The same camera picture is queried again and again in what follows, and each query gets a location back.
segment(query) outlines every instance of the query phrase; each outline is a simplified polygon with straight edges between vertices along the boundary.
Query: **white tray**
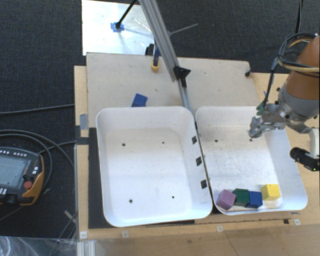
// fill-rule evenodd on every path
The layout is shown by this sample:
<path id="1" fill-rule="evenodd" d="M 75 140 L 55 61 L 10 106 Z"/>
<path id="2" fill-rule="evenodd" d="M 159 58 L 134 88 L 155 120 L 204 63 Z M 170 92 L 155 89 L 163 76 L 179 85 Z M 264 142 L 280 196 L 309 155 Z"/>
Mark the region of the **white tray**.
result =
<path id="1" fill-rule="evenodd" d="M 212 210 L 193 115 L 180 106 L 106 108 L 96 117 L 103 212 L 115 227 Z"/>
<path id="2" fill-rule="evenodd" d="M 226 215 L 301 210 L 308 198 L 297 165 L 289 155 L 286 131 L 265 132 L 251 141 L 247 131 L 256 112 L 252 106 L 204 106 L 196 112 L 213 201 L 223 189 L 260 191 L 265 184 L 279 184 L 281 197 L 263 201 L 258 210 L 217 208 Z"/>

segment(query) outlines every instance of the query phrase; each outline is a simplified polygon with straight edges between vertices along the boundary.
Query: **metal bracket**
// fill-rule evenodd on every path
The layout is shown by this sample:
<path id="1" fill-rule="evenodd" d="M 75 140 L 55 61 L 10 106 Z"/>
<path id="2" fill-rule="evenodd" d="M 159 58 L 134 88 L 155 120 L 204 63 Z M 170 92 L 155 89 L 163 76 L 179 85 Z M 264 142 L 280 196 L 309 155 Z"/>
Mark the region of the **metal bracket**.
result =
<path id="1" fill-rule="evenodd" d="M 88 129 L 88 115 L 81 114 L 80 115 L 80 130 L 87 130 Z"/>
<path id="2" fill-rule="evenodd" d="M 187 88 L 186 77 L 191 72 L 190 69 L 186 69 L 180 66 L 175 66 L 173 72 L 177 80 L 181 80 L 181 85 L 183 88 Z"/>
<path id="3" fill-rule="evenodd" d="M 121 236 L 122 238 L 128 238 L 129 237 L 129 231 L 128 230 L 124 230 L 121 232 Z"/>
<path id="4" fill-rule="evenodd" d="M 294 219 L 293 219 L 293 223 L 294 223 L 294 225 L 296 225 L 296 226 L 301 225 L 300 219 L 298 219 L 298 218 L 294 218 Z"/>
<path id="5" fill-rule="evenodd" d="M 217 232 L 223 232 L 224 231 L 224 227 L 222 225 L 216 225 L 216 231 Z"/>
<path id="6" fill-rule="evenodd" d="M 88 239 L 88 232 L 87 231 L 81 231 L 80 232 L 80 239 Z"/>

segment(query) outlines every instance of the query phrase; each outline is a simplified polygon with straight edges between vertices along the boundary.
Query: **black carpet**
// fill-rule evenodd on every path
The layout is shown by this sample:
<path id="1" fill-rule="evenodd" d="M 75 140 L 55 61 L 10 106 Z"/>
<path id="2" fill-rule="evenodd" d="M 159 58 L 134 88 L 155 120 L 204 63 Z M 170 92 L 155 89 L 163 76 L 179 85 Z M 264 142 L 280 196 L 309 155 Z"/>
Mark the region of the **black carpet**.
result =
<path id="1" fill-rule="evenodd" d="M 169 31 L 199 23 L 172 35 L 178 56 L 249 61 L 254 72 L 269 71 L 280 44 L 295 31 L 299 6 L 299 0 L 158 2 Z M 316 33 L 319 26 L 320 2 L 304 1 L 300 31 Z M 80 0 L 0 1 L 0 112 L 72 104 L 75 65 L 85 65 Z M 75 140 L 74 120 L 73 108 L 1 115 L 0 130 L 26 130 L 62 143 Z M 2 145 L 41 150 L 25 139 L 0 138 Z M 73 159 L 73 146 L 63 148 Z M 35 205 L 3 220 L 15 208 L 0 205 L 0 236 L 61 234 L 69 221 L 64 211 L 75 212 L 74 175 L 59 152 L 52 157 L 50 190 Z"/>

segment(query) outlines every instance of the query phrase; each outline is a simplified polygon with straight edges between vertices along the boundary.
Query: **blue object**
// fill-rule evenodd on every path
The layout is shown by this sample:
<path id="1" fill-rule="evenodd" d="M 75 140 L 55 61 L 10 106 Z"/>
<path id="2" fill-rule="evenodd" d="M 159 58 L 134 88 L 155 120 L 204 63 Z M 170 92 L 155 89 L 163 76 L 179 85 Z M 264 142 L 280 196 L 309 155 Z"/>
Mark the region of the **blue object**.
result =
<path id="1" fill-rule="evenodd" d="M 159 47 L 156 45 L 154 50 L 154 57 L 153 57 L 153 65 L 155 67 L 158 66 L 159 56 L 160 56 Z"/>
<path id="2" fill-rule="evenodd" d="M 147 99 L 148 97 L 136 93 L 131 107 L 145 107 Z"/>
<path id="3" fill-rule="evenodd" d="M 125 30 L 125 26 L 123 24 L 120 25 L 119 29 L 116 29 L 116 22 L 110 23 L 110 27 L 113 30 L 113 32 L 117 32 L 117 33 L 120 33 L 121 31 Z"/>
<path id="4" fill-rule="evenodd" d="M 250 202 L 245 206 L 246 208 L 259 208 L 263 205 L 262 193 L 256 191 L 249 191 Z"/>

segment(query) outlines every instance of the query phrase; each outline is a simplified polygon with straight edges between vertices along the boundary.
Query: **green block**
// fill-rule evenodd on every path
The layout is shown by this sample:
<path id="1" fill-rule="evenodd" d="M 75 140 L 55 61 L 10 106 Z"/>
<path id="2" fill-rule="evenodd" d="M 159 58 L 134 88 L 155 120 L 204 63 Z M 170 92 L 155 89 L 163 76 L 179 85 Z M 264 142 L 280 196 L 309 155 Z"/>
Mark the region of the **green block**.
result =
<path id="1" fill-rule="evenodd" d="M 236 195 L 234 206 L 243 206 L 245 207 L 247 204 L 250 203 L 249 198 L 249 190 L 248 189 L 240 189 L 236 188 L 232 191 Z"/>

